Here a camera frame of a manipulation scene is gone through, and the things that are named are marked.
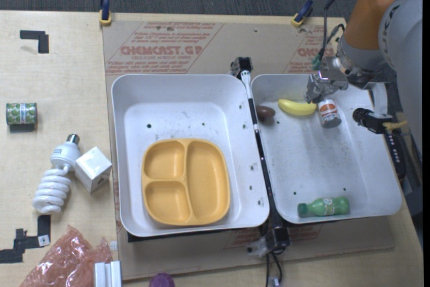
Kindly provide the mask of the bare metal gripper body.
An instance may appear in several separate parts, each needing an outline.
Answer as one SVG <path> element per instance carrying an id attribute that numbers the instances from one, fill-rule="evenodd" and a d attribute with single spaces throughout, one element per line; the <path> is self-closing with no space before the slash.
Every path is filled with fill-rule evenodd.
<path id="1" fill-rule="evenodd" d="M 338 66 L 339 59 L 333 56 L 322 58 L 316 72 L 309 75 L 306 86 L 307 98 L 326 98 L 349 86 L 347 77 Z"/>

